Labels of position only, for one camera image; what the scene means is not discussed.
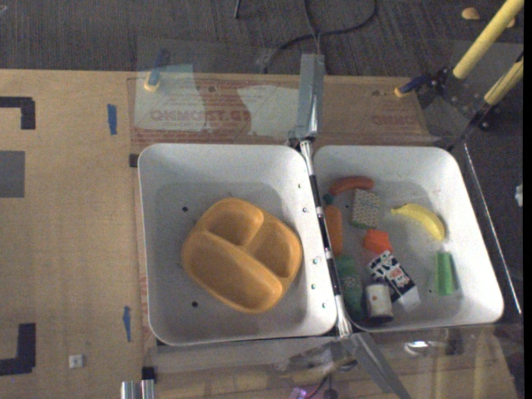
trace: small white cube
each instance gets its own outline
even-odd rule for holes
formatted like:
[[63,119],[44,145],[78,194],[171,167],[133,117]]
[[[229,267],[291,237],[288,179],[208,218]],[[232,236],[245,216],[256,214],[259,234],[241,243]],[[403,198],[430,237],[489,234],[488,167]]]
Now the small white cube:
[[68,357],[68,366],[70,368],[81,368],[83,365],[83,355],[71,355]]

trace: dark floor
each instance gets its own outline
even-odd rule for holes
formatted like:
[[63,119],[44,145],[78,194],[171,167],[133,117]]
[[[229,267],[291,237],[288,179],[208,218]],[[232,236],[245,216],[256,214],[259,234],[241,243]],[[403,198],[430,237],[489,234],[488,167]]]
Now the dark floor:
[[[417,76],[453,61],[453,52],[475,40],[505,0],[377,0],[371,21],[348,34],[323,37],[328,74]],[[228,69],[237,71],[240,48],[275,48],[308,34],[303,0],[0,0],[0,68],[134,71],[142,67],[142,47],[161,39],[225,45]],[[321,32],[350,27],[371,11],[371,0],[308,0]],[[477,22],[461,18],[476,7]],[[495,62],[512,60],[524,43],[524,12],[498,43],[501,58],[481,68],[497,78]],[[313,40],[292,49],[314,51]],[[289,71],[286,62],[271,71]],[[523,210],[515,188],[523,181],[523,88],[517,86],[490,118],[488,131],[476,130],[464,162],[472,201],[492,251],[495,271],[508,303],[503,321],[520,323],[523,307]],[[467,161],[473,162],[474,172]]]

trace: yellow pole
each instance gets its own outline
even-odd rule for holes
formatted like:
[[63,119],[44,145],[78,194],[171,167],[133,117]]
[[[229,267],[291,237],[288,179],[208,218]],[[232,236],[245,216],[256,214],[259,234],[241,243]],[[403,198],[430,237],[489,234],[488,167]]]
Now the yellow pole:
[[467,53],[456,64],[452,73],[459,80],[464,80],[469,76],[475,65],[488,52],[491,45],[506,29],[512,19],[517,16],[525,5],[525,0],[506,0],[505,4],[495,14],[484,31],[471,45]]
[[491,106],[497,105],[521,81],[524,73],[525,58],[522,57],[484,95],[486,103]]

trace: yellow banana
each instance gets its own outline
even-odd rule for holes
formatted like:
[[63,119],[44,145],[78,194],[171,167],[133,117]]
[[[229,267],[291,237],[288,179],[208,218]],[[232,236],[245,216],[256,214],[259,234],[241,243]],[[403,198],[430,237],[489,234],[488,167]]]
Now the yellow banana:
[[419,204],[405,204],[398,209],[392,209],[392,214],[402,214],[420,222],[425,229],[438,241],[443,241],[446,237],[446,228],[441,219],[434,212]]

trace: white can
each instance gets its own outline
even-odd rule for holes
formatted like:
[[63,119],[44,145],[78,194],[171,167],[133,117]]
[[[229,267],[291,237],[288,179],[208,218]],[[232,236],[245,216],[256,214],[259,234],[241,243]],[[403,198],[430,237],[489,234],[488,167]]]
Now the white can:
[[386,283],[371,283],[366,287],[367,315],[373,323],[388,323],[393,319],[392,299]]

